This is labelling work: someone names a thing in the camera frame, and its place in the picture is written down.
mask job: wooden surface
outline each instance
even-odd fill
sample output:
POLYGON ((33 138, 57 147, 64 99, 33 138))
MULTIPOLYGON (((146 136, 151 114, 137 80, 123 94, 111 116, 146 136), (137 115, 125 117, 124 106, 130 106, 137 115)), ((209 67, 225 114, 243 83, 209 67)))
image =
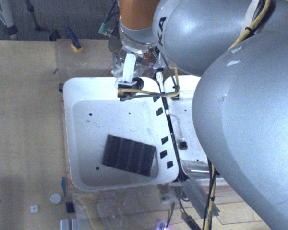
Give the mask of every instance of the wooden surface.
MULTIPOLYGON (((107 43, 97 44, 108 55, 107 43)), ((63 195, 60 183, 67 175, 57 67, 55 42, 0 41, 0 230, 55 230, 61 219, 75 217, 65 211, 69 198, 50 202, 53 193, 63 195), (39 212, 30 213, 30 205, 39 205, 39 212)), ((269 229, 232 190, 219 191, 216 204, 215 230, 269 229)), ((191 204, 184 206, 202 224, 191 204)), ((156 220, 167 217, 167 208, 134 212, 123 229, 156 229, 156 220)), ((99 229, 105 224, 98 217, 95 222, 99 229)), ((178 206, 169 229, 188 229, 178 206)))

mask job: dark ribbed block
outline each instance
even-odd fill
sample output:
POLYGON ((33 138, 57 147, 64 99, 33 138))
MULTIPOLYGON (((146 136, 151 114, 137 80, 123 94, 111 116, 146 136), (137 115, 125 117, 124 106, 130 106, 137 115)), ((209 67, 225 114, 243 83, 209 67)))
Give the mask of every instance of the dark ribbed block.
POLYGON ((156 147, 138 141, 108 135, 102 164, 150 176, 156 147))

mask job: gray floor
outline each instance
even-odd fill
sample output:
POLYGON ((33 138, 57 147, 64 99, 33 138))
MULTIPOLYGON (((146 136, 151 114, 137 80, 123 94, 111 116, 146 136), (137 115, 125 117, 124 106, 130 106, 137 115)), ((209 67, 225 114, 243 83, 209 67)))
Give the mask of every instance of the gray floor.
MULTIPOLYGON (((30 0, 39 24, 45 31, 35 31, 30 12, 24 0, 9 0, 18 39, 26 41, 49 41, 50 32, 57 29, 62 38, 67 38, 65 28, 70 27, 79 39, 106 39, 98 33, 113 0, 30 0)), ((0 40, 9 40, 4 34, 0 20, 0 40)))

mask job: small white square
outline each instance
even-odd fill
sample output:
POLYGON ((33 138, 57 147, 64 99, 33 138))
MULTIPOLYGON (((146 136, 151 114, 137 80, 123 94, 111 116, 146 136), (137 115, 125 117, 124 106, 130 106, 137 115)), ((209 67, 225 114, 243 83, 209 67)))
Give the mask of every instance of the small white square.
POLYGON ((30 212, 31 213, 38 212, 38 205, 30 205, 30 212))

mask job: tripod leg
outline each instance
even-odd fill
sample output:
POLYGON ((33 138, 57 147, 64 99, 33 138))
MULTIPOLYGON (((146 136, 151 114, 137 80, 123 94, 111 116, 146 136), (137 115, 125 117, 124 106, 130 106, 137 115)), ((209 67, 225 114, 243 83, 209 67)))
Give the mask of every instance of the tripod leg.
POLYGON ((33 7, 33 5, 30 3, 30 0, 24 0, 24 1, 25 1, 25 4, 26 4, 26 6, 27 6, 28 11, 29 11, 30 14, 31 14, 32 20, 33 20, 33 22, 34 22, 34 24, 35 24, 35 30, 40 31, 40 30, 41 30, 41 27, 40 27, 40 25, 38 24, 37 18, 36 18, 35 14, 34 14, 34 7, 33 7))
POLYGON ((0 0, 0 3, 6 23, 5 33, 11 37, 11 40, 17 40, 17 27, 14 23, 9 0, 0 0))

